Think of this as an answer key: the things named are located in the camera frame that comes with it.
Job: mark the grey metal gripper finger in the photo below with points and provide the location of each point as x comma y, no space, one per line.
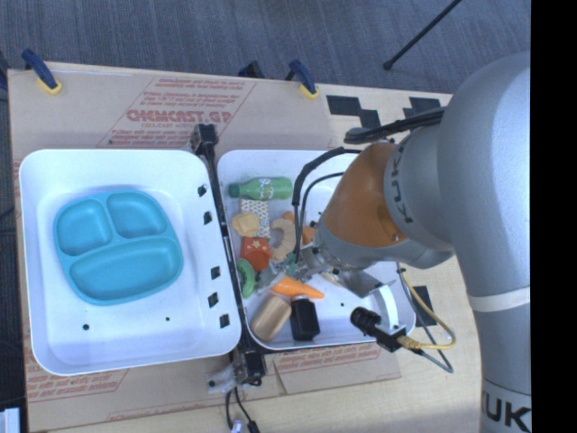
267,280

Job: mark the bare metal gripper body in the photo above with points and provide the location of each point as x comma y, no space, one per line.
322,262

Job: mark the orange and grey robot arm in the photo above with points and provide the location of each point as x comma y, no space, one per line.
478,205

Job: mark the green doughnut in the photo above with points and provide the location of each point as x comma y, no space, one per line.
245,280

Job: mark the orange carrot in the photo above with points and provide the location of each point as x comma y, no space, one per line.
293,288

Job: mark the orange toy food piece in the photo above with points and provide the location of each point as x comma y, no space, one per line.
308,235

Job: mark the red carton with yellow star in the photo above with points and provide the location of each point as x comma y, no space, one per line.
254,251

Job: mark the tan wooden bottle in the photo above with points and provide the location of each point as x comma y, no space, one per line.
270,318

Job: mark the beige doughnut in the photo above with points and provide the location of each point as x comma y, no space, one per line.
284,237

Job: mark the yellow biscuit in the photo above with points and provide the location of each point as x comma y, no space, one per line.
245,224

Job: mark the white patterned carton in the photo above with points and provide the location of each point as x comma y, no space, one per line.
263,208

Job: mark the white plastic tray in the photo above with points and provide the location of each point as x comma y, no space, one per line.
135,345
347,332

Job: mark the thin black and white rod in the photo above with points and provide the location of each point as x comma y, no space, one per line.
219,205

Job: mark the green bottle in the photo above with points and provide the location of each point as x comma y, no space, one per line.
266,188

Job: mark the blue divided plate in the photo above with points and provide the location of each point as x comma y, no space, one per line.
117,260

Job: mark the brown cardboard board red print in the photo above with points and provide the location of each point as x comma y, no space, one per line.
112,106

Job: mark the black cylinder on white bracket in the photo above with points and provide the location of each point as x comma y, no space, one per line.
376,323

